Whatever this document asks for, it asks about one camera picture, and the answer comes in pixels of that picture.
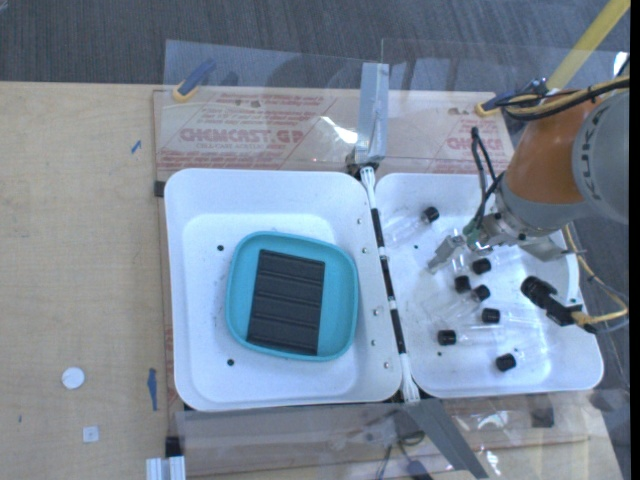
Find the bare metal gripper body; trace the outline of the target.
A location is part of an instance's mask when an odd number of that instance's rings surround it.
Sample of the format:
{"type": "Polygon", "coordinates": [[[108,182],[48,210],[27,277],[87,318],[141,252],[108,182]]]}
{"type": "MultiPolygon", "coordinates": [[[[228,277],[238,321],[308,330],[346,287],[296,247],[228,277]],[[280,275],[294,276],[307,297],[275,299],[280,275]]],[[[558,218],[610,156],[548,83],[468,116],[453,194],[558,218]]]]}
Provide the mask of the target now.
{"type": "Polygon", "coordinates": [[[475,249],[514,245],[543,248],[562,226],[554,221],[534,224],[513,213],[494,212],[468,222],[467,243],[475,249]]]}

